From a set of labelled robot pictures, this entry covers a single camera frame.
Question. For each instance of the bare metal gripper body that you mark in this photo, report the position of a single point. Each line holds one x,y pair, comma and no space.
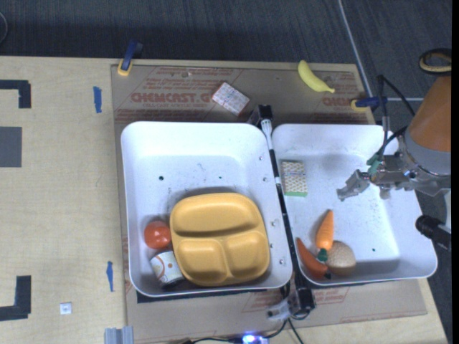
394,173

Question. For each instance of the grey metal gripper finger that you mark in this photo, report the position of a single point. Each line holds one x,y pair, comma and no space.
353,183
385,192

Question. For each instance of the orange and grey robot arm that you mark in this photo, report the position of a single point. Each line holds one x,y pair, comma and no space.
432,120

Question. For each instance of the white plastic tray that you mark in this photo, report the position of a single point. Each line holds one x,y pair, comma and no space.
358,220
201,156

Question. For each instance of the orange carrot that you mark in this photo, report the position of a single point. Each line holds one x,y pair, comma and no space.
325,233
310,262

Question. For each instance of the green and white patterned carton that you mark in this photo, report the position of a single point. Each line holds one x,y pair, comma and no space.
294,177

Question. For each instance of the thin black and white rod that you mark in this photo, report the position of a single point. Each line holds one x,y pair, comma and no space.
283,206

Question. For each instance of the tan bread roll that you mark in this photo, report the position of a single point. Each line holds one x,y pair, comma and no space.
341,258

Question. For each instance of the yellow banana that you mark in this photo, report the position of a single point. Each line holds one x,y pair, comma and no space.
312,79

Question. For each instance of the yellow divided plate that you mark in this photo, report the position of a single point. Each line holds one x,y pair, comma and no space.
218,238

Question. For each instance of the white and red patterned carton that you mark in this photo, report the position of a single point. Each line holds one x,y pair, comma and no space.
231,99

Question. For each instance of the brown cardboard board, red print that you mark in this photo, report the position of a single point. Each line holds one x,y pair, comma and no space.
179,91

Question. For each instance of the orange tomato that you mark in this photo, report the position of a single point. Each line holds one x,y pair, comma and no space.
157,234

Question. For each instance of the white and orange can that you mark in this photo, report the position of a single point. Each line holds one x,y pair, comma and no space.
166,267

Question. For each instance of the black cylinder on white bracket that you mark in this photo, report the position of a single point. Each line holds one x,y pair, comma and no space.
432,228

